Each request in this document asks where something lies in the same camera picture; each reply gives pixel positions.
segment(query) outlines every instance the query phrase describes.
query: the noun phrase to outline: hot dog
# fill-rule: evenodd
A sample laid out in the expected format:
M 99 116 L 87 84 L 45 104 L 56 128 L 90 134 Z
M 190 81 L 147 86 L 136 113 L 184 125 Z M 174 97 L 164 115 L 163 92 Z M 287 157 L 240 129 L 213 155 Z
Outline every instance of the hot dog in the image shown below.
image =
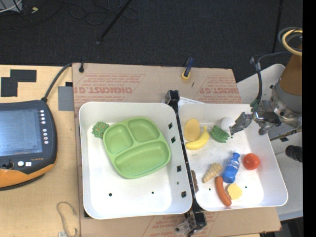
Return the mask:
M 217 176 L 215 179 L 215 185 L 220 200 L 223 202 L 225 206 L 230 206 L 232 204 L 232 200 L 224 190 L 223 177 Z

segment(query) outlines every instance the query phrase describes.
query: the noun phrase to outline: white egg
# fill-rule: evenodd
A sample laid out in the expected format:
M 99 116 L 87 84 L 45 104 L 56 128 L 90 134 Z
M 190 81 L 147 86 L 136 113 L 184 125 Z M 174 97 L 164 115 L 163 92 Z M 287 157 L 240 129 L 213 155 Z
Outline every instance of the white egg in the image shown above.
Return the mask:
M 235 121 L 232 117 L 223 118 L 223 120 L 221 121 L 221 129 L 225 132 L 229 132 L 229 127 L 233 126 L 234 124 Z

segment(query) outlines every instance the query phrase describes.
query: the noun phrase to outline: yellow banana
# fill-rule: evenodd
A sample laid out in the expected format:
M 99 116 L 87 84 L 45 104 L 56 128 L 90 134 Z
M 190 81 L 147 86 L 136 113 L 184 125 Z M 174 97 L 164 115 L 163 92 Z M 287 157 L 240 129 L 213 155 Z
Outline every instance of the yellow banana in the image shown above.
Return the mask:
M 208 139 L 209 139 L 209 134 L 207 132 L 207 127 L 204 126 L 201 136 L 195 141 L 190 141 L 190 142 L 186 143 L 186 148 L 189 150 L 200 149 L 201 147 L 203 147 L 207 143 Z

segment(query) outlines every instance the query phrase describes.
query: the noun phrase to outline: black pole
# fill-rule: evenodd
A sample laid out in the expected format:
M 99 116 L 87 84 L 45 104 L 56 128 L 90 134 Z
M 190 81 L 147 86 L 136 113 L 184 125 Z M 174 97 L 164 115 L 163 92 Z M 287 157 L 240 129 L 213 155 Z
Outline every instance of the black pole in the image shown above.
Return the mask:
M 103 40 L 104 36 L 110 31 L 112 26 L 116 23 L 116 21 L 119 19 L 119 17 L 123 14 L 123 12 L 126 10 L 126 8 L 129 6 L 129 4 L 132 2 L 132 0 L 128 0 L 127 3 L 123 6 L 123 8 L 120 10 L 118 15 L 115 17 L 115 19 L 111 22 L 111 24 L 108 26 L 108 28 L 105 30 L 105 32 L 99 37 L 97 44 L 100 44 L 100 42 Z
M 277 35 L 278 35 L 279 27 L 280 27 L 280 20 L 281 20 L 283 3 L 284 3 L 284 0 L 280 0 L 279 5 L 278 5 L 278 14 L 277 14 L 277 20 L 276 20 L 276 32 L 275 32 L 275 38 L 274 38 L 273 47 L 272 47 L 272 53 L 274 53 L 276 50 Z

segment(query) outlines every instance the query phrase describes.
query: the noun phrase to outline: red tomato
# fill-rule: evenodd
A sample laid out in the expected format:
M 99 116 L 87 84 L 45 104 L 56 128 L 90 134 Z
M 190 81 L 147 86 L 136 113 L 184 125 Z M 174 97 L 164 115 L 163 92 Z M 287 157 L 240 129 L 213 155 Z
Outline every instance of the red tomato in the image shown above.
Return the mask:
M 242 163 L 246 169 L 253 170 L 260 165 L 260 159 L 257 155 L 248 153 L 243 157 Z

